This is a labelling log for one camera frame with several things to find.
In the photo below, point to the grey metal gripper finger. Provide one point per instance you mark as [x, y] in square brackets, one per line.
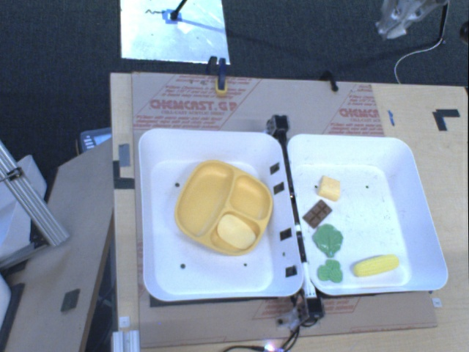
[392, 2]
[414, 7]

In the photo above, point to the brown cardboard board, red print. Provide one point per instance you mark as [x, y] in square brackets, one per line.
[311, 101]

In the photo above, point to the yellow cheese block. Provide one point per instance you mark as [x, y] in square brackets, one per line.
[329, 188]

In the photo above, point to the white plastic tray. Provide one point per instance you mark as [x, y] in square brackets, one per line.
[165, 270]
[388, 211]

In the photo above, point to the thin black and white rod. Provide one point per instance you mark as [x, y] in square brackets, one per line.
[290, 182]

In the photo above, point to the brown chocolate bar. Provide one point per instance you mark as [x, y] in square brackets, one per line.
[317, 214]

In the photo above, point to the green lettuce leaf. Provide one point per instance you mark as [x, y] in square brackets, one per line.
[328, 238]

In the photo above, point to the yellow corn cob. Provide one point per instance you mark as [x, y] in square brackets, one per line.
[376, 265]

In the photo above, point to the yellow divided plate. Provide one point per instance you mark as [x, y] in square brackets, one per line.
[205, 200]

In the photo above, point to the green broccoli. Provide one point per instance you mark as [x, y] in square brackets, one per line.
[329, 271]

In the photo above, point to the pale yellow oval toy food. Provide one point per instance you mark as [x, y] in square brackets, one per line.
[236, 231]

